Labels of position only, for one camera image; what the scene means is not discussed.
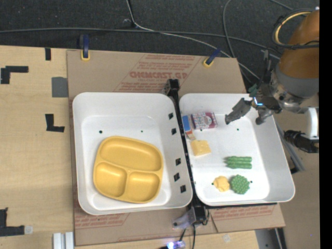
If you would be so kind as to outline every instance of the blue clip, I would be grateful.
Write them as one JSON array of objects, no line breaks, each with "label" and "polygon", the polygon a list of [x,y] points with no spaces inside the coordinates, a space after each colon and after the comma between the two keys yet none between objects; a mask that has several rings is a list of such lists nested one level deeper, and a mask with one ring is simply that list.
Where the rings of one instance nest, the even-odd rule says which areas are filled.
[{"label": "blue clip", "polygon": [[220,49],[216,49],[210,57],[206,58],[204,61],[203,61],[203,65],[206,67],[206,68],[209,68],[212,64],[213,64],[213,59],[215,59],[219,53],[220,53]]},{"label": "blue clip", "polygon": [[89,61],[90,60],[89,35],[83,35],[83,49],[81,51],[81,59],[83,61]]}]

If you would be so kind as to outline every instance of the white tray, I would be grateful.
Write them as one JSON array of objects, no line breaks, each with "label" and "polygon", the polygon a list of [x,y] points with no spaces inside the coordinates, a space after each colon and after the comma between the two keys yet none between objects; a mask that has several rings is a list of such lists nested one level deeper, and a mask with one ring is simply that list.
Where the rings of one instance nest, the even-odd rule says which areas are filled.
[{"label": "white tray", "polygon": [[[232,112],[240,98],[251,100],[247,94],[186,94],[180,99],[182,115],[214,112],[218,124],[214,129],[194,131],[196,139],[208,141],[210,154],[194,156],[187,140],[197,196],[210,206],[289,201],[295,187],[274,118],[269,117],[258,126],[258,113],[252,108],[239,120],[225,123],[225,115]],[[224,161],[230,156],[252,157],[252,169],[226,167]],[[232,190],[220,192],[212,185],[218,176],[230,179],[237,174],[252,182],[244,195]]]},{"label": "white tray", "polygon": [[[82,93],[74,98],[73,115],[78,200],[87,213],[102,215],[180,208],[191,201],[192,188],[181,134],[169,97],[157,93]],[[145,141],[161,151],[163,178],[153,201],[123,202],[96,190],[92,176],[96,152],[99,144],[113,135]]]}]

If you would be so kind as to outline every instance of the black tape piece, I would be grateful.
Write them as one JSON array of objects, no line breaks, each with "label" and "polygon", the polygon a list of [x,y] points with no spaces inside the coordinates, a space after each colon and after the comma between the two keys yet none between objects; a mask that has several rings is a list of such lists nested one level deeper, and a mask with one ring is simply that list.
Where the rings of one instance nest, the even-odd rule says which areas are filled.
[{"label": "black tape piece", "polygon": [[54,126],[54,115],[53,114],[45,114],[46,118],[46,131],[52,131],[52,132],[64,132],[64,127],[55,127]]},{"label": "black tape piece", "polygon": [[68,82],[64,77],[52,77],[52,97],[67,98]]},{"label": "black tape piece", "polygon": [[51,61],[51,59],[52,59],[51,48],[45,48],[45,60]]},{"label": "black tape piece", "polygon": [[7,211],[8,208],[0,210],[0,237],[15,236],[24,234],[24,226],[19,227],[7,227]]},{"label": "black tape piece", "polygon": [[29,72],[28,66],[6,66],[1,68],[0,84],[9,84],[10,73],[27,73]]}]

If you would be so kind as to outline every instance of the light wood surface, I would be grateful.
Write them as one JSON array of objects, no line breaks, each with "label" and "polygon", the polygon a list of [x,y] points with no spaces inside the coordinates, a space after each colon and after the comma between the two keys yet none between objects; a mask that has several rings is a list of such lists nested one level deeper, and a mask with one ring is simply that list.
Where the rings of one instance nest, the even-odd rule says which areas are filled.
[{"label": "light wood surface", "polygon": [[[73,223],[68,98],[53,98],[52,77],[67,77],[66,49],[0,46],[0,67],[29,66],[0,85],[0,209],[8,226],[32,226],[33,233],[0,237],[0,248],[52,248],[53,233]],[[45,114],[63,133],[47,132]],[[185,237],[191,246],[191,236]],[[159,248],[169,240],[137,241],[80,248]],[[258,249],[255,231],[196,236],[195,248]]]}]

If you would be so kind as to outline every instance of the yellow clip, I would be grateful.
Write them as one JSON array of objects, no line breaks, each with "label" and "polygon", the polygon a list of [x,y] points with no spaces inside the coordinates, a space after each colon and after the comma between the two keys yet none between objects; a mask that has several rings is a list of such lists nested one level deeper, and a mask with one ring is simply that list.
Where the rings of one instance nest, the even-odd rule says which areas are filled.
[{"label": "yellow clip", "polygon": [[210,64],[207,64],[206,62],[207,62],[208,59],[209,59],[209,57],[206,58],[206,59],[203,61],[203,65],[204,65],[204,67],[206,67],[206,68],[209,68],[209,67],[213,64],[213,62],[214,62],[214,61],[212,61]]},{"label": "yellow clip", "polygon": [[81,51],[81,59],[82,59],[83,61],[89,61],[89,60],[90,60],[90,52],[88,52],[88,57],[85,58],[85,57],[83,56],[83,50],[82,50],[82,51]]}]

